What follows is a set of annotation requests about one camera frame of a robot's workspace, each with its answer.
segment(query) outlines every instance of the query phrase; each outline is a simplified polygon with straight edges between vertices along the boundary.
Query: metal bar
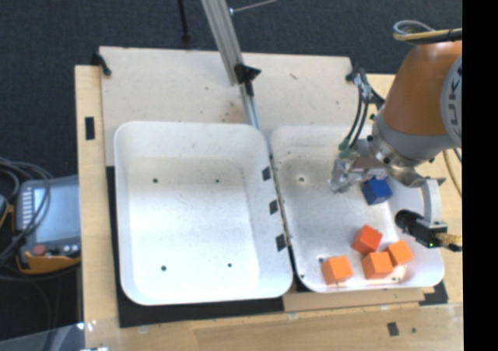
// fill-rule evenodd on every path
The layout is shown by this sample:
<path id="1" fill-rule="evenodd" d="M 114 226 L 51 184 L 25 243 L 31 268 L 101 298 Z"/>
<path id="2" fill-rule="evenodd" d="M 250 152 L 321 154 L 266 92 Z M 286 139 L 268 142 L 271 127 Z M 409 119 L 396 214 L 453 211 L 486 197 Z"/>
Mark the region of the metal bar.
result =
<path id="1" fill-rule="evenodd" d="M 263 6 L 263 5 L 267 5 L 267 4 L 272 4 L 273 2 L 277 2 L 277 0 L 268 0 L 268 1 L 258 2 L 256 4 L 242 6 L 240 8 L 235 8 L 235 9 L 230 8 L 230 15 L 233 16 L 237 12 L 247 11 L 248 9 L 257 8 L 259 6 Z"/>
<path id="2" fill-rule="evenodd" d="M 244 60 L 242 59 L 239 41 L 233 27 L 230 9 L 226 4 L 226 0 L 201 0 L 201 2 L 208 18 L 212 35 L 222 56 L 229 81 L 232 85 L 238 84 L 235 67 L 243 65 Z M 253 96 L 247 93 L 246 84 L 239 85 L 239 88 L 247 121 L 257 129 L 260 129 Z"/>

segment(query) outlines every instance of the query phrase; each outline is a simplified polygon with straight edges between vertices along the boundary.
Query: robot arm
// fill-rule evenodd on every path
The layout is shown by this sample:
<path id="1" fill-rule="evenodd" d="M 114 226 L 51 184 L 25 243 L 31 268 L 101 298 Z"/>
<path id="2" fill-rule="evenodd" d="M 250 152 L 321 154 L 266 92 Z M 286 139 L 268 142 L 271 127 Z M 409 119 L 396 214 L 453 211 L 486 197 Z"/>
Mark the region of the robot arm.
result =
<path id="1" fill-rule="evenodd" d="M 356 182 L 390 176 L 404 186 L 421 188 L 424 216 L 403 210 L 395 217 L 397 225 L 426 247 L 460 251 L 456 243 L 461 238 L 447 234 L 447 225 L 440 221 L 438 187 L 445 179 L 422 177 L 416 167 L 446 149 L 461 148 L 461 30 L 403 37 L 415 46 L 402 62 L 371 134 L 340 146 L 329 184 L 334 193 L 343 193 Z M 371 97 L 362 73 L 352 79 L 360 92 L 363 87 L 364 98 Z"/>

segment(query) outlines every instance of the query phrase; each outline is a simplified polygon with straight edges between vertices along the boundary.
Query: white tray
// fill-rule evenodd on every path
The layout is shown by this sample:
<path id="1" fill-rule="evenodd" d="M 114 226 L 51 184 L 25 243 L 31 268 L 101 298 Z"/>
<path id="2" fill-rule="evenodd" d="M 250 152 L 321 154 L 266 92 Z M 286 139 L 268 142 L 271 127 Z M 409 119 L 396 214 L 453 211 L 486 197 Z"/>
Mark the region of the white tray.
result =
<path id="1" fill-rule="evenodd" d="M 359 184 L 345 194 L 332 193 L 328 186 L 338 144 L 348 126 L 286 126 L 272 133 L 271 146 L 276 180 L 283 200 L 297 275 L 315 292 L 330 293 L 367 290 L 373 287 L 429 287 L 444 275 L 438 249 L 428 249 L 404 234 L 395 224 L 395 213 L 410 209 L 423 213 L 418 189 L 389 180 L 393 195 L 379 205 L 368 205 Z M 365 279 L 361 254 L 351 248 L 356 231 L 369 224 L 382 234 L 379 249 L 400 239 L 406 240 L 414 258 L 397 267 L 384 279 Z M 354 276 L 343 283 L 327 285 L 321 262 L 345 254 Z"/>
<path id="2" fill-rule="evenodd" d="M 263 134 L 134 121 L 114 138 L 121 285 L 138 304 L 279 297 L 293 273 Z"/>

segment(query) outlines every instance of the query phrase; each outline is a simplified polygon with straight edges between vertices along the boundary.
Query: small screen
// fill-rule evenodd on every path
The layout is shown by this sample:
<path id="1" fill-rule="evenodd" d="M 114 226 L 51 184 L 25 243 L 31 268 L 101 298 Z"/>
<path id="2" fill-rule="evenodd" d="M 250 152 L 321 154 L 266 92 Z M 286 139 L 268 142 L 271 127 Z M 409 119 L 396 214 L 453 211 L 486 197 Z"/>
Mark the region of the small screen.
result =
<path id="1" fill-rule="evenodd" d="M 53 184 L 48 210 L 35 230 L 38 243 L 79 237 L 79 188 L 77 184 Z M 34 189 L 35 211 L 45 195 L 44 188 Z"/>

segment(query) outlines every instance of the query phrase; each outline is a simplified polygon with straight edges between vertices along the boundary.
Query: black bracket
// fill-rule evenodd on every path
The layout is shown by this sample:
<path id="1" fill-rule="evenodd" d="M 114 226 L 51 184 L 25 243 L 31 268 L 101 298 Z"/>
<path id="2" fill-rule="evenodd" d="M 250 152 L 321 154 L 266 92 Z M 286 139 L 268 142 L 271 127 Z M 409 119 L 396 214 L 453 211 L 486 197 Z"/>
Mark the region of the black bracket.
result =
<path id="1" fill-rule="evenodd" d="M 235 75 L 237 76 L 237 81 L 239 84 L 244 84 L 246 86 L 247 95 L 253 97 L 254 89 L 252 87 L 252 81 L 258 77 L 261 70 L 258 68 L 252 68 L 246 65 L 242 65 L 239 63 L 235 66 Z"/>
<path id="2" fill-rule="evenodd" d="M 92 65 L 93 66 L 101 66 L 102 72 L 104 73 L 104 75 L 111 75 L 111 73 L 112 73 L 112 71 L 107 67 L 107 63 L 103 59 L 103 56 L 99 52 L 93 52 Z"/>

